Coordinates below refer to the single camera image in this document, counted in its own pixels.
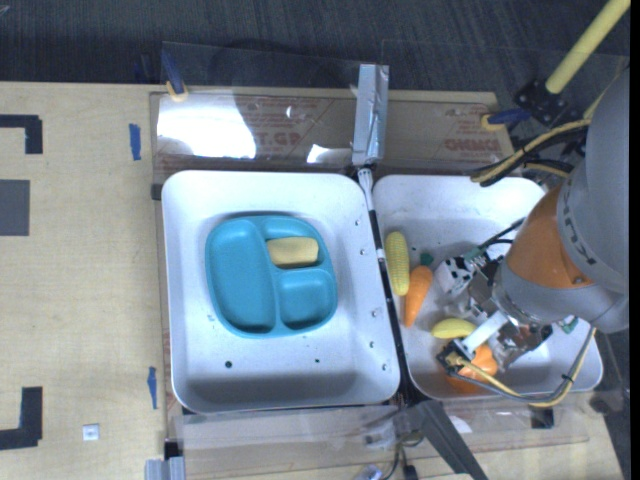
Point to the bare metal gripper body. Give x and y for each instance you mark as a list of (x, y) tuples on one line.
[(522, 343)]

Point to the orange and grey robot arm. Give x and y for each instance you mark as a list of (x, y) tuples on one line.
[(575, 248)]

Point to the orange round fruit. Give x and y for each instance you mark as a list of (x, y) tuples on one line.
[(485, 360)]

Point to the yellow banana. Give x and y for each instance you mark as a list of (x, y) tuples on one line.
[(452, 328)]

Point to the black and white carton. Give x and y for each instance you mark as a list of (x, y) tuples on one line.
[(452, 275)]

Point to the orange carrot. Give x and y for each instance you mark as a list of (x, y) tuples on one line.
[(417, 288)]

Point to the yellow corn cob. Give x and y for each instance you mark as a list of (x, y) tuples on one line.
[(397, 263)]

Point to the white plastic tray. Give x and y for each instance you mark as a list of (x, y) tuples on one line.
[(280, 368), (450, 208)]

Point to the yellow bread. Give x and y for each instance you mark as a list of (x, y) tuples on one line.
[(292, 252)]

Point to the blue divided plate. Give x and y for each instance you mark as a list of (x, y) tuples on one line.
[(240, 278)]

